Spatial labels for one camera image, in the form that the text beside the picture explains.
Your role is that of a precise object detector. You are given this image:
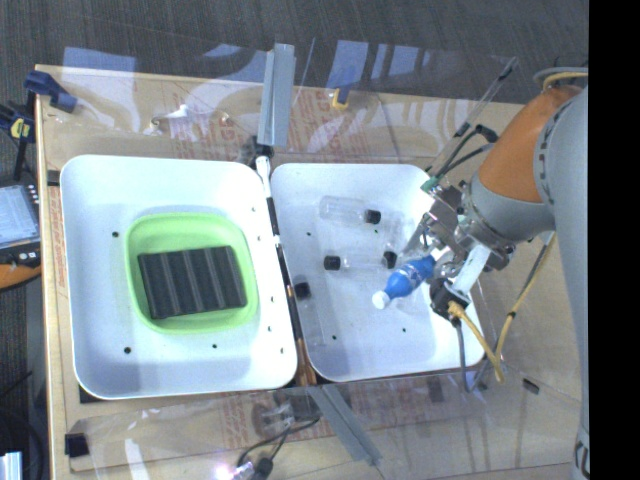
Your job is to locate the black ribbed rectangular tray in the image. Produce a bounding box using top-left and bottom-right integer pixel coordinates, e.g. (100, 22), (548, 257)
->
(136, 244), (249, 321)

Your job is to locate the clear bottle with black cap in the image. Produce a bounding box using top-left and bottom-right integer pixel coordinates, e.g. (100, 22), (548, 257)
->
(318, 194), (383, 227)
(381, 213), (422, 271)
(292, 280), (328, 348)
(322, 250), (385, 273)

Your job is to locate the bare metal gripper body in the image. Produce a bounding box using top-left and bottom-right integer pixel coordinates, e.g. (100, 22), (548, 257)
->
(423, 183), (517, 273)

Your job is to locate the green bowl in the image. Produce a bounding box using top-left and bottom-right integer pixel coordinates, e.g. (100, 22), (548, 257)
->
(124, 211), (260, 336)

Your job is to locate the white plastic tray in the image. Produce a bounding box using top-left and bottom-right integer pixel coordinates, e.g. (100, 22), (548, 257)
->
(269, 162), (488, 385)
(59, 153), (299, 401)

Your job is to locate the blue bottle with white cap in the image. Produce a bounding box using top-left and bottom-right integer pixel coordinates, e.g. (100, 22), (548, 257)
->
(371, 253), (438, 311)

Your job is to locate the brown cardboard board red print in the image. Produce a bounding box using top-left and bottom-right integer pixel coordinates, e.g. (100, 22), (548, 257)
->
(33, 63), (584, 475)

